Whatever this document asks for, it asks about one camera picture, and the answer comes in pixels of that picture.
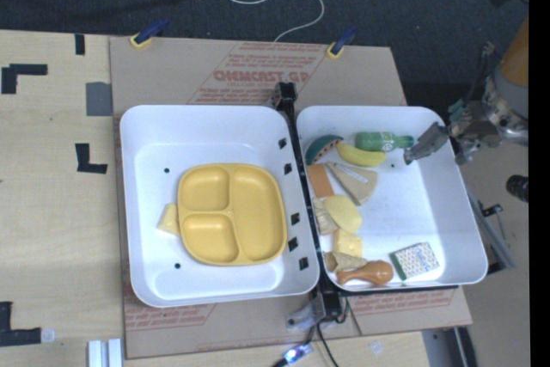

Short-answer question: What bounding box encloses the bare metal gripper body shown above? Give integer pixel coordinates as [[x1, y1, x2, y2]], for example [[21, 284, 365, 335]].
[[446, 99, 530, 152]]

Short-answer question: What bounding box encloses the green bottle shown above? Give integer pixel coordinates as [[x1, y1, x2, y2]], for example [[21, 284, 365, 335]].
[[353, 131, 416, 153]]

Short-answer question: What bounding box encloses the white plastic tray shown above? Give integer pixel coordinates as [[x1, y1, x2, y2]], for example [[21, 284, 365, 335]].
[[295, 105, 489, 294], [119, 104, 321, 309]]

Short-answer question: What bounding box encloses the yellow banana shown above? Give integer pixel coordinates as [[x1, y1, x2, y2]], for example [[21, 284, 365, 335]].
[[334, 141, 388, 168]]

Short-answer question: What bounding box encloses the beige pizza slice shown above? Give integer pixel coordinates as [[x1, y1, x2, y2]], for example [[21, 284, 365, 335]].
[[325, 161, 380, 207]]

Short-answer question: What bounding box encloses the green watermelon slice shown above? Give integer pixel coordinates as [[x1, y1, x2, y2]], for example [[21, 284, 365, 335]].
[[304, 134, 345, 166]]

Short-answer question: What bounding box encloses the orange and white slice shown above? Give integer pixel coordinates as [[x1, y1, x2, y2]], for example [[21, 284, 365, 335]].
[[305, 162, 334, 200]]

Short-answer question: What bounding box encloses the white and green carton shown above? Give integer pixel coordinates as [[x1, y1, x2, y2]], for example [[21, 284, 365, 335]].
[[388, 242, 441, 282]]

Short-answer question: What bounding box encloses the yellow cheese cube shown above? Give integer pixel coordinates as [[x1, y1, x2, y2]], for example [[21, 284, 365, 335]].
[[331, 228, 364, 259]]

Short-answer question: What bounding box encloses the beige bread piece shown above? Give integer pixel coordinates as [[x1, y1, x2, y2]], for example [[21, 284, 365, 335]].
[[311, 197, 341, 235]]

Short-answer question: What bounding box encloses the thin black rod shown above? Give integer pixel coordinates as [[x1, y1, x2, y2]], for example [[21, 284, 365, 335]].
[[283, 98, 334, 302]]

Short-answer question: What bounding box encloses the brown chicken drumstick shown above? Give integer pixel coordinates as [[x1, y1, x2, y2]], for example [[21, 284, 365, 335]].
[[335, 260, 394, 287]]

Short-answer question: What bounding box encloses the beige croissant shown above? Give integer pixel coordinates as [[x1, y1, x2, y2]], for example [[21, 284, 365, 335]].
[[323, 251, 368, 273]]

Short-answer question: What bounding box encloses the yellow divided plate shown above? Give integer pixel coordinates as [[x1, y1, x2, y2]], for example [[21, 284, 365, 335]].
[[176, 162, 289, 268]]

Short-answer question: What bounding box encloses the brown cardboard board red print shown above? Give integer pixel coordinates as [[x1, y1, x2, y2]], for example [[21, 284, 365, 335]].
[[108, 35, 474, 360]]

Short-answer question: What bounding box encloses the yellow cheese wedge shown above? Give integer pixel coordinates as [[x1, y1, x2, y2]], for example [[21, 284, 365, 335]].
[[155, 203, 181, 238]]

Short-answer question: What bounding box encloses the black cylinder on white bracket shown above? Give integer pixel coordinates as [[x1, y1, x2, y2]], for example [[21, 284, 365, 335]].
[[505, 174, 530, 204]]

